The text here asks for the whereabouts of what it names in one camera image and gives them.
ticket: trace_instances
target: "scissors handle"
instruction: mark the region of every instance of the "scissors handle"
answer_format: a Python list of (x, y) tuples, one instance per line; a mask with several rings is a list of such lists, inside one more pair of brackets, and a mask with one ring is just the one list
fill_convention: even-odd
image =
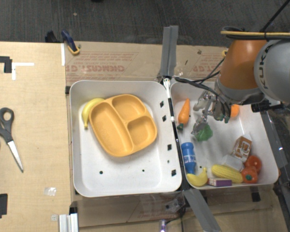
[[(11, 126), (12, 126), (12, 121), (14, 119), (14, 112), (11, 109), (6, 108), (6, 107), (1, 108), (0, 111), (1, 111), (1, 113), (0, 113), (1, 114), (0, 115), (0, 135), (8, 143), (10, 141), (13, 141), (13, 138), (12, 138), (12, 135), (11, 135)], [(4, 117), (3, 117), (6, 112), (11, 113), (11, 118), (9, 120), (5, 120)]]

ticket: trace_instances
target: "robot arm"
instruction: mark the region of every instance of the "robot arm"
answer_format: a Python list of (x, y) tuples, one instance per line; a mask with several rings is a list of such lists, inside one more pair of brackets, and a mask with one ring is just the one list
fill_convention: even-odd
[(264, 101), (268, 104), (266, 109), (280, 102), (290, 103), (290, 40), (234, 40), (214, 91), (216, 94), (204, 91), (194, 105), (193, 110), (204, 110), (191, 134), (202, 130), (207, 116), (227, 123), (228, 108), (233, 104), (251, 104), (256, 107), (253, 111), (258, 112)]

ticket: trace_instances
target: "purple box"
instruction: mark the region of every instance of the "purple box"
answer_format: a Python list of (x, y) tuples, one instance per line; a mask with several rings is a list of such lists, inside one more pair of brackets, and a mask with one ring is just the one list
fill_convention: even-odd
[(229, 187), (232, 186), (232, 181), (225, 178), (209, 178), (207, 183), (214, 187)]

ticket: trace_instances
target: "white tray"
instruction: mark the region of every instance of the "white tray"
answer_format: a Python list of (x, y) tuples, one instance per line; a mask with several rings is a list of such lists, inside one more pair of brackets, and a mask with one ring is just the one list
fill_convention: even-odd
[[(91, 128), (84, 129), (81, 113), (93, 98), (132, 94), (145, 104), (158, 130), (155, 141), (132, 155), (112, 157)], [(182, 175), (165, 88), (156, 82), (79, 81), (70, 89), (74, 187), (84, 197), (170, 192)]]
[[(214, 82), (203, 83), (213, 88)], [(213, 136), (207, 141), (198, 142), (191, 131), (193, 125), (201, 115), (202, 110), (193, 111), (193, 106), (200, 97), (203, 89), (196, 88), (190, 84), (174, 83), (171, 86), (171, 97), (173, 101), (174, 117), (177, 122), (178, 114), (186, 100), (190, 99), (190, 119), (183, 131), (178, 131), (180, 143), (192, 142), (196, 155), (196, 175), (202, 172), (202, 168), (207, 168), (208, 177), (213, 177), (211, 167), (214, 164), (221, 164), (221, 158), (232, 152), (236, 139), (243, 134), (250, 134), (252, 138), (251, 154), (257, 155), (262, 161), (262, 169), (258, 176), (256, 184), (233, 184), (232, 187), (238, 186), (257, 186), (267, 185), (276, 182), (278, 179), (278, 167), (268, 140), (266, 130), (260, 113), (253, 113), (250, 105), (240, 106), (239, 115), (229, 120), (227, 124), (224, 121), (216, 121), (213, 117), (208, 117)], [(195, 187), (198, 189), (216, 189), (218, 187), (205, 185)]]

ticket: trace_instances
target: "scissors blade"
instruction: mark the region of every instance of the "scissors blade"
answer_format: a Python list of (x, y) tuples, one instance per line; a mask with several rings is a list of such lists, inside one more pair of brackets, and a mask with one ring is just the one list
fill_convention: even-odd
[(19, 168), (21, 170), (21, 172), (24, 172), (23, 165), (21, 164), (20, 157), (19, 157), (19, 154), (18, 154), (18, 151), (16, 149), (16, 145), (15, 145), (14, 141), (10, 141), (7, 144), (10, 147), (10, 150), (11, 150), (11, 152), (12, 152), (12, 154), (13, 154), (16, 162), (17, 162), (17, 165), (19, 166)]

